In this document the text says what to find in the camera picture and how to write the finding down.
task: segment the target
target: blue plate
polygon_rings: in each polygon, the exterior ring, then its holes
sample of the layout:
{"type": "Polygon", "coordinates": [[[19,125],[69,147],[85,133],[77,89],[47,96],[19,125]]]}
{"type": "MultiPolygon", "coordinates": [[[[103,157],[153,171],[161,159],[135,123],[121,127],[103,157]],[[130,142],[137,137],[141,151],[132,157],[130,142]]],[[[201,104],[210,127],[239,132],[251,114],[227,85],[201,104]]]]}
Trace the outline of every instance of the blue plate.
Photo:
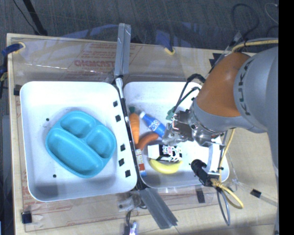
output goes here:
{"type": "Polygon", "coordinates": [[[53,159],[82,178],[100,173],[116,147],[114,134],[82,111],[64,115],[46,137],[46,148],[53,159]]]}

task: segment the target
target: wooden table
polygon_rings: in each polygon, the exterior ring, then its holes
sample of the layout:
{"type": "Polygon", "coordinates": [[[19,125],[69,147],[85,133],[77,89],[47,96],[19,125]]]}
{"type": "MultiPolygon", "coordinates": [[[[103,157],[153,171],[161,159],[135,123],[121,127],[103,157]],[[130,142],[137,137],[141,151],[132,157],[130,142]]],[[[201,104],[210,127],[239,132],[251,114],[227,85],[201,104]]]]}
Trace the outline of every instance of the wooden table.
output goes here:
{"type": "MultiPolygon", "coordinates": [[[[84,49],[76,55],[79,62],[75,62],[75,69],[83,58],[104,60],[105,67],[108,67],[109,62],[115,58],[114,43],[20,34],[7,35],[7,45],[18,41],[25,42],[26,47],[28,44],[36,49],[31,53],[25,48],[24,50],[29,53],[26,52],[21,58],[15,53],[8,56],[15,234],[122,235],[125,212],[120,212],[116,205],[120,195],[48,204],[39,203],[31,197],[26,188],[20,100],[19,96],[14,95],[16,85],[31,80],[69,80],[70,77],[77,75],[83,80],[87,77],[74,69],[66,69],[65,73],[55,69],[56,65],[59,65],[59,60],[55,60],[52,53],[57,52],[59,48],[68,51],[66,56],[69,59],[70,51],[78,52],[71,46],[83,46],[84,49]],[[102,51],[93,51],[95,56],[92,56],[89,49],[85,49],[89,46],[97,48],[96,50],[102,48],[102,51]],[[26,210],[32,212],[33,222],[25,225],[22,223],[22,213],[26,210]],[[95,215],[95,210],[100,210],[102,214],[95,215]]],[[[210,61],[214,59],[214,55],[221,53],[222,51],[219,50],[176,47],[175,55],[170,56],[160,46],[132,44],[130,56],[132,75],[125,79],[125,83],[138,79],[181,81],[193,73],[206,75],[211,68],[210,61]]],[[[190,187],[169,189],[169,193],[160,190],[160,194],[178,220],[176,227],[160,230],[148,210],[133,211],[131,222],[138,222],[139,234],[271,234],[277,209],[277,187],[267,134],[254,134],[244,129],[237,129],[229,154],[230,157],[227,159],[233,166],[230,178],[238,180],[241,184],[236,194],[245,206],[242,210],[230,207],[230,226],[224,222],[213,188],[202,189],[206,203],[200,204],[197,201],[195,187],[190,187]],[[262,192],[264,198],[252,196],[250,190],[253,188],[262,192]]]]}

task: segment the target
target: toy banana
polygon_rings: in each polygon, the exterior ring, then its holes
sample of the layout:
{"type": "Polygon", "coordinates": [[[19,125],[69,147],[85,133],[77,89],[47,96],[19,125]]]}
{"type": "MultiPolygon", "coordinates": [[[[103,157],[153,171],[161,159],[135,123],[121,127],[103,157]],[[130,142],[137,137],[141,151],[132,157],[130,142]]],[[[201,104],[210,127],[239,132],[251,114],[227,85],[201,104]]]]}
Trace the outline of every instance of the toy banana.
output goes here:
{"type": "Polygon", "coordinates": [[[179,162],[176,162],[176,163],[169,163],[169,164],[164,164],[164,163],[161,163],[155,159],[150,159],[149,160],[149,164],[150,166],[160,172],[160,173],[163,173],[163,174],[173,174],[173,173],[176,173],[178,171],[178,169],[180,168],[180,165],[183,163],[183,161],[179,161],[179,162]]]}

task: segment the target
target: gray floor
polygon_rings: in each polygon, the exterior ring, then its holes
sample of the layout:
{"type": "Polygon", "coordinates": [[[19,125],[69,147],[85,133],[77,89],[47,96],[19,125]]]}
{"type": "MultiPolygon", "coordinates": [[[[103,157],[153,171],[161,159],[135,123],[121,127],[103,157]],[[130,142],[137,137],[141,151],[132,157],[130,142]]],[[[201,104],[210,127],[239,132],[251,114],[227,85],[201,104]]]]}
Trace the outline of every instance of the gray floor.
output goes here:
{"type": "MultiPolygon", "coordinates": [[[[116,27],[132,26],[132,42],[156,44],[159,32],[173,46],[224,50],[237,32],[245,39],[278,37],[279,0],[31,0],[49,36],[115,41],[116,27]]],[[[35,34],[22,0],[0,0],[0,65],[8,32],[35,34]]],[[[266,47],[250,47],[260,52],[266,47]]],[[[2,117],[8,114],[7,90],[0,99],[0,181],[3,182],[2,117]]],[[[0,220],[3,221],[0,186],[0,220]]]]}

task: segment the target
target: blue bottle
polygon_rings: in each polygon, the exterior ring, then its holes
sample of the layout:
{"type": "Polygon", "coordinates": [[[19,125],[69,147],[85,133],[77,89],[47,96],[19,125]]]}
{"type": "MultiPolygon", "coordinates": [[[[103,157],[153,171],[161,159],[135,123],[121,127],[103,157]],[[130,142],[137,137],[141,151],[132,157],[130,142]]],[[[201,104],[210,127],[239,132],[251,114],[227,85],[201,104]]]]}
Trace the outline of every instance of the blue bottle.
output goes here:
{"type": "Polygon", "coordinates": [[[141,112],[139,117],[146,123],[150,130],[157,133],[159,137],[163,137],[166,127],[158,119],[149,116],[146,112],[141,112]]]}

